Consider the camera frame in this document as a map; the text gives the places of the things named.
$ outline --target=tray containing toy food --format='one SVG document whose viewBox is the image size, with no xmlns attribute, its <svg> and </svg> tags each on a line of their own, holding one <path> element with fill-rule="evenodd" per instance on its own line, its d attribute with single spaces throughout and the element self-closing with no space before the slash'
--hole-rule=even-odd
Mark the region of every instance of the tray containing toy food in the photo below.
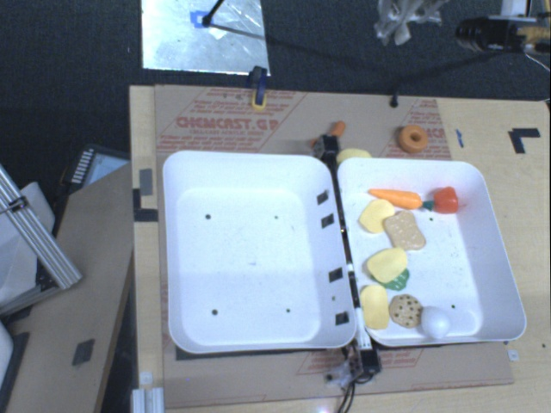
<svg viewBox="0 0 551 413">
<path fill-rule="evenodd" d="M 373 339 L 392 347 L 522 335 L 517 285 L 473 165 L 353 158 L 338 181 Z"/>
<path fill-rule="evenodd" d="M 486 185 L 467 163 L 344 161 L 352 265 L 331 172 L 314 157 L 180 151 L 163 177 L 169 331 L 190 353 L 338 348 L 360 330 L 391 347 L 523 333 Z"/>
</svg>

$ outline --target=wooden table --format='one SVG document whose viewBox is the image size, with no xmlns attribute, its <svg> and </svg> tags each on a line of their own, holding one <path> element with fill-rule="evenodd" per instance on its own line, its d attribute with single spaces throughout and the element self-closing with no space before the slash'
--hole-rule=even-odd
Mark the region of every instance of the wooden table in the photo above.
<svg viewBox="0 0 551 413">
<path fill-rule="evenodd" d="M 346 101 L 347 97 L 334 96 L 336 102 Z M 154 89 L 132 87 L 130 102 L 133 187 L 139 188 L 140 170 L 156 164 Z M 515 383 L 357 396 L 351 411 L 548 411 L 551 405 L 548 107 L 541 102 L 459 99 L 438 99 L 437 106 L 452 158 L 472 163 L 486 178 L 523 301 L 528 327 L 519 340 L 507 346 L 516 350 L 519 357 L 511 363 Z M 537 129 L 541 137 L 521 139 L 525 153 L 517 153 L 510 134 L 515 129 Z M 513 138 L 523 134 L 518 130 Z M 341 144 L 347 146 L 345 138 Z M 141 197 L 140 206 L 144 209 L 158 206 L 155 173 L 152 184 L 151 193 Z M 157 223 L 136 222 L 134 242 L 140 387 L 149 389 L 163 386 Z M 334 411 L 338 403 L 335 398 L 313 398 L 167 411 L 304 413 Z"/>
</svg>

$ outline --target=red tomato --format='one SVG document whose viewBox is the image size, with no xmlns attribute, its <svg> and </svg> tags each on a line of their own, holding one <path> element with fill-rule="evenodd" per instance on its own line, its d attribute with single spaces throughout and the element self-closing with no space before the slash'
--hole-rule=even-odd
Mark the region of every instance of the red tomato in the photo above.
<svg viewBox="0 0 551 413">
<path fill-rule="evenodd" d="M 434 194 L 434 210 L 441 214 L 457 213 L 459 202 L 452 187 L 442 188 Z"/>
</svg>

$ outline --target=metal plate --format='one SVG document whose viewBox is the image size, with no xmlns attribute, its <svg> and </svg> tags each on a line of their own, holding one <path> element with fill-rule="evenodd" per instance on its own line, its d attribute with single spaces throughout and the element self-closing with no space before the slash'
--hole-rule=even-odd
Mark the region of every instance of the metal plate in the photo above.
<svg viewBox="0 0 551 413">
<path fill-rule="evenodd" d="M 204 28 L 217 0 L 141 0 L 146 69 L 248 74 L 269 70 L 260 0 L 225 0 Z"/>
</svg>

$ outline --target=white tray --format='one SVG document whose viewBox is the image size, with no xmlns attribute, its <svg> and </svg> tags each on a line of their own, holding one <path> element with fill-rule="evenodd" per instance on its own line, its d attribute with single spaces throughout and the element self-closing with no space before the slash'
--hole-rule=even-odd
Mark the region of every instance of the white tray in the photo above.
<svg viewBox="0 0 551 413">
<path fill-rule="evenodd" d="M 344 214 L 358 289 L 374 284 L 365 261 L 392 245 L 385 232 L 370 234 L 358 224 L 365 206 L 375 199 L 370 188 L 415 191 L 431 200 L 439 188 L 455 188 L 456 214 L 414 210 L 427 244 L 408 250 L 410 279 L 402 291 L 388 290 L 388 301 L 409 293 L 423 306 L 436 306 L 451 320 L 443 339 L 429 338 L 418 326 L 406 329 L 392 321 L 385 330 L 368 330 L 387 346 L 453 342 L 505 341 L 518 338 L 526 317 L 505 253 L 482 174 L 463 162 L 354 158 L 338 170 Z"/>
<path fill-rule="evenodd" d="M 319 160 L 181 151 L 164 164 L 164 198 L 177 346 L 212 353 L 351 341 L 343 242 Z"/>
</svg>

